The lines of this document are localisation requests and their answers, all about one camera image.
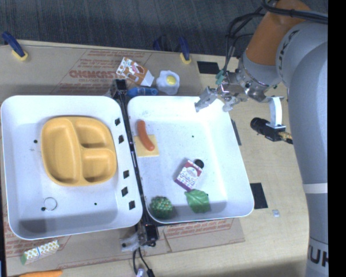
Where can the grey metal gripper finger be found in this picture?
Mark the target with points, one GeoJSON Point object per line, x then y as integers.
{"type": "Point", "coordinates": [205, 99]}
{"type": "Point", "coordinates": [230, 102]}

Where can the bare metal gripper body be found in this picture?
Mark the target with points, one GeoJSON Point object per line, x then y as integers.
{"type": "Point", "coordinates": [236, 86]}

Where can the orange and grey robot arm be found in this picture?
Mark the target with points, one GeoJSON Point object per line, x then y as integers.
{"type": "Point", "coordinates": [308, 97]}

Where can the white plastic tray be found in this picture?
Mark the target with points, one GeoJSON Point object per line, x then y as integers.
{"type": "Point", "coordinates": [176, 120]}
{"type": "Point", "coordinates": [75, 212]}

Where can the white and yellow fried egg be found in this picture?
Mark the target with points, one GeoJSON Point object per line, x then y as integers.
{"type": "Point", "coordinates": [168, 81]}

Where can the small black round object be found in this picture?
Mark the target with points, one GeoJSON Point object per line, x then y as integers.
{"type": "Point", "coordinates": [199, 163]}

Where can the blue bottle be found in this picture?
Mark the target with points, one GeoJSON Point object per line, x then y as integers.
{"type": "Point", "coordinates": [141, 91]}

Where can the orange sausage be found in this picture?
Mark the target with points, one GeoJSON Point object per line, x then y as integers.
{"type": "Point", "coordinates": [145, 136]}

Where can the orange and white carton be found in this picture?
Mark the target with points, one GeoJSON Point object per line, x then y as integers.
{"type": "Point", "coordinates": [135, 72]}

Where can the purple and white carton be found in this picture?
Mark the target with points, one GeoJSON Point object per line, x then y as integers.
{"type": "Point", "coordinates": [188, 176]}

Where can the yellow cheese slice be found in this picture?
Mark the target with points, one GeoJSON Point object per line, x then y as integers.
{"type": "Point", "coordinates": [145, 153]}

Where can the thin black and white rod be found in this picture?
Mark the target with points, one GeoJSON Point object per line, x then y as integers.
{"type": "Point", "coordinates": [131, 154]}

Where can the green lettuce leaf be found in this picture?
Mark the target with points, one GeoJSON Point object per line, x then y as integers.
{"type": "Point", "coordinates": [198, 201]}

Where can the green grapes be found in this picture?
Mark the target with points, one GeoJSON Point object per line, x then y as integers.
{"type": "Point", "coordinates": [161, 207]}

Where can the brown cardboard board, red print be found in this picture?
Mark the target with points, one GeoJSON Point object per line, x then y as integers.
{"type": "Point", "coordinates": [60, 74]}

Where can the yellow divided plate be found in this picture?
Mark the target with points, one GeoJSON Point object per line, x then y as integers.
{"type": "Point", "coordinates": [60, 151]}

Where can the yellow, green and white carton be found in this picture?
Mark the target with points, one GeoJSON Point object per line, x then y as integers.
{"type": "Point", "coordinates": [40, 252]}

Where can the orange carrot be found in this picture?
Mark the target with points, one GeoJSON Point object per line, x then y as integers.
{"type": "Point", "coordinates": [43, 273]}

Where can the black cylinder on white bracket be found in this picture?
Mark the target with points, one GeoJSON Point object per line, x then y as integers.
{"type": "Point", "coordinates": [265, 125]}

